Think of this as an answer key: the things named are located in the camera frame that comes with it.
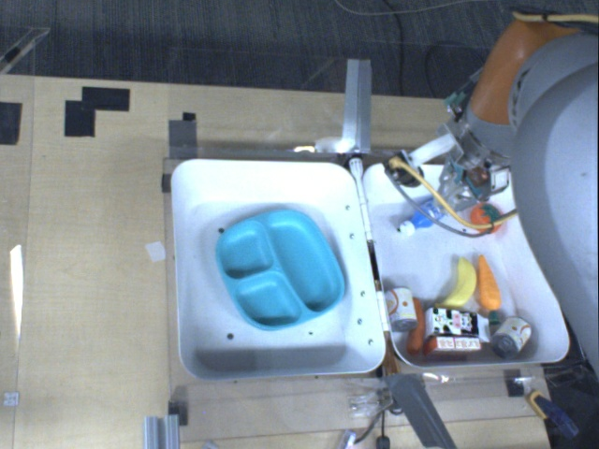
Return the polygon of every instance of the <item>wooden surface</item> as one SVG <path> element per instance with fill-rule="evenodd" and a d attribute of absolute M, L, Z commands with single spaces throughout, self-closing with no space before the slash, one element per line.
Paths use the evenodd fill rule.
<path fill-rule="evenodd" d="M 25 84 L 11 78 L 15 87 Z M 65 100 L 80 99 L 83 85 L 131 89 L 130 111 L 97 111 L 95 138 L 65 138 Z M 168 119 L 179 120 L 184 111 L 197 114 L 200 144 L 293 146 L 340 136 L 343 97 L 35 79 L 18 380 L 2 380 L 21 394 L 15 448 L 141 447 L 144 416 L 166 413 L 167 274 L 165 262 L 153 263 L 145 245 L 165 241 L 160 178 Z M 438 101 L 375 97 L 373 146 L 415 147 L 445 118 Z M 14 187 L 3 184 L 2 197 Z M 27 197 L 27 189 L 21 191 L 20 201 Z M 8 351 L 0 347 L 4 358 Z M 531 374 L 543 388 L 542 372 Z M 307 382 L 286 382 L 289 393 L 282 395 L 273 382 L 183 385 L 209 416 L 200 427 L 212 432 L 195 434 L 197 442 L 184 447 L 201 447 L 215 435 L 223 448 L 330 448 L 342 428 L 364 427 L 366 420 L 347 413 L 343 382 L 318 380 L 306 394 Z M 543 422 L 523 398 L 508 398 L 500 384 L 490 392 L 483 385 L 468 385 L 466 398 L 431 388 L 440 413 L 453 421 L 448 429 L 458 446 L 548 447 Z M 315 406 L 321 386 L 330 396 L 325 407 Z M 2 429 L 11 424 L 9 413 L 3 408 Z M 472 420 L 452 415 L 465 413 Z M 322 414 L 318 429 L 306 434 L 316 427 L 315 414 Z M 394 447 L 418 447 L 403 416 L 387 422 Z"/>

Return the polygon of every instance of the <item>tin can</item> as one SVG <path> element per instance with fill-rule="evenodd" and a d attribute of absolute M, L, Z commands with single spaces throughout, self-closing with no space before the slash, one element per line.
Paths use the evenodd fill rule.
<path fill-rule="evenodd" d="M 522 318 L 511 316 L 495 331 L 490 339 L 493 352 L 503 359 L 515 357 L 531 338 L 533 329 Z"/>
<path fill-rule="evenodd" d="M 394 288 L 386 291 L 385 300 L 393 331 L 410 331 L 417 326 L 414 299 L 408 288 Z"/>

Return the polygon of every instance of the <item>bottle cap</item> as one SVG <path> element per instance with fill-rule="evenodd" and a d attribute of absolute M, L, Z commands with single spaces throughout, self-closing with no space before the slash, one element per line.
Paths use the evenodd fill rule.
<path fill-rule="evenodd" d="M 397 228 L 397 230 L 405 236 L 412 236 L 416 232 L 416 227 L 414 226 L 414 223 L 408 220 L 400 224 L 400 227 Z"/>

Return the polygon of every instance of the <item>orange carrot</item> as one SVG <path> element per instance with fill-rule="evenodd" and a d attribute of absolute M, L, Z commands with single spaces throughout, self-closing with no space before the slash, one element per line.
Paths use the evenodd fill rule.
<path fill-rule="evenodd" d="M 416 312 L 418 325 L 408 335 L 407 349 L 410 355 L 417 355 L 424 343 L 424 312 L 417 297 L 414 298 L 414 311 Z"/>
<path fill-rule="evenodd" d="M 502 294 L 493 276 L 493 271 L 482 254 L 478 256 L 478 291 L 480 305 L 489 311 L 497 311 L 502 305 Z"/>

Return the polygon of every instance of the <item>blue divided plate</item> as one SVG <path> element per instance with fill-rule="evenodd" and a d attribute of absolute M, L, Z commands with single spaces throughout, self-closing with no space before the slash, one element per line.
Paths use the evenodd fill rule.
<path fill-rule="evenodd" d="M 216 243 L 226 289 L 248 323 L 295 326 L 343 297 L 339 263 L 315 222 L 294 210 L 258 214 L 228 228 Z"/>

